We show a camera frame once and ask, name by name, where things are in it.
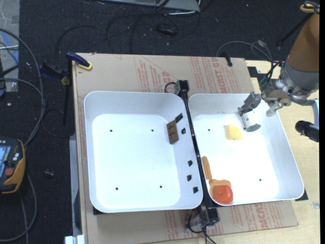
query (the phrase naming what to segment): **red tomato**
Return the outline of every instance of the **red tomato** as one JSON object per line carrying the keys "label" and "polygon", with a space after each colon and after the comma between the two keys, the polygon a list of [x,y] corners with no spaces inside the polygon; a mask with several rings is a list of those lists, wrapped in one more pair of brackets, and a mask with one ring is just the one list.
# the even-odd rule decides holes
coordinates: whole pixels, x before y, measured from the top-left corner
{"label": "red tomato", "polygon": [[213,197],[219,203],[231,203],[234,199],[234,193],[228,185],[220,185],[215,188]]}

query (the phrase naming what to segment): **blue clamp handle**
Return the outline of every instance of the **blue clamp handle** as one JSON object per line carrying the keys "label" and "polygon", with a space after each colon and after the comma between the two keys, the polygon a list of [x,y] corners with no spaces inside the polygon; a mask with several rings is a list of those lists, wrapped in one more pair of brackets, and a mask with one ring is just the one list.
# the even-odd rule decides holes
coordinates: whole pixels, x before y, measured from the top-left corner
{"label": "blue clamp handle", "polygon": [[77,64],[80,64],[82,66],[85,66],[85,67],[89,67],[90,66],[90,63],[88,61],[86,61],[83,57],[73,53],[73,52],[68,52],[66,54],[66,58],[67,59],[70,59],[70,60],[73,60],[74,62],[76,62]]}

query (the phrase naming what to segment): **yellow multimeter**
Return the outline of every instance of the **yellow multimeter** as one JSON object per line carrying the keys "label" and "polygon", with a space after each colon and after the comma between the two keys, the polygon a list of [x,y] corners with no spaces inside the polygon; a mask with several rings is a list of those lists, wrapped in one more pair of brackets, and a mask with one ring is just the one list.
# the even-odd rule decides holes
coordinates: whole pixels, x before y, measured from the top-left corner
{"label": "yellow multimeter", "polygon": [[18,139],[0,136],[0,193],[16,192],[25,172],[25,150]]}

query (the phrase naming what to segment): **cardboard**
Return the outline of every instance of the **cardboard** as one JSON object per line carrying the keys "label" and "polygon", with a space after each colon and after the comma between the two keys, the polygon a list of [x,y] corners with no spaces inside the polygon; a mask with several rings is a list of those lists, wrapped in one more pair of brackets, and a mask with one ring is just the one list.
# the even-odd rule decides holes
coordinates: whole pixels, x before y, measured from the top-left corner
{"label": "cardboard", "polygon": [[[94,90],[164,92],[165,84],[189,81],[189,95],[197,93],[250,93],[253,86],[244,59],[117,55],[80,53],[93,65],[87,71],[74,65],[74,95],[79,160],[82,232],[86,242],[149,243],[202,237],[186,229],[189,210],[94,215],[89,197],[83,101]],[[296,226],[290,201],[218,208],[220,222],[209,227],[210,236]]]}

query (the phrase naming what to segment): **yellow sponge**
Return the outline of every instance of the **yellow sponge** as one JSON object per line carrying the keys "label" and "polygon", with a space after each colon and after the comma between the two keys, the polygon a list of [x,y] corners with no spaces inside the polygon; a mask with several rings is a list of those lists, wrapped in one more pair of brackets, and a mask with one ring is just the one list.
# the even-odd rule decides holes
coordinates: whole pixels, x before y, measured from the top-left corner
{"label": "yellow sponge", "polygon": [[228,125],[225,128],[226,134],[227,134],[227,139],[231,140],[241,140],[243,139],[242,131],[240,128],[234,127],[232,125]]}

